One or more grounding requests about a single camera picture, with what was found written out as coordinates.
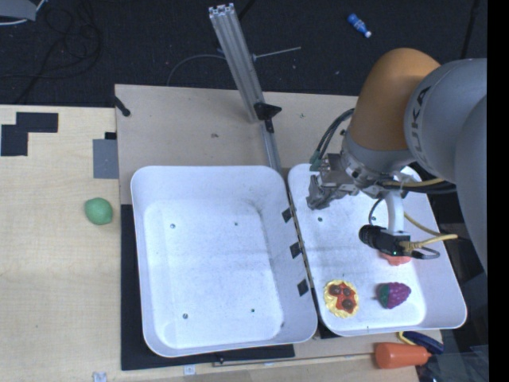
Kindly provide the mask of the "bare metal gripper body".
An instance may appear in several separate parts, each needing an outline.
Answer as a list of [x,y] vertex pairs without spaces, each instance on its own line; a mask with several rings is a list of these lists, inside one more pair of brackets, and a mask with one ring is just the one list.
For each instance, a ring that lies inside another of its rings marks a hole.
[[340,199],[371,189],[398,170],[399,153],[339,153],[327,155],[317,176],[321,188],[336,187]]

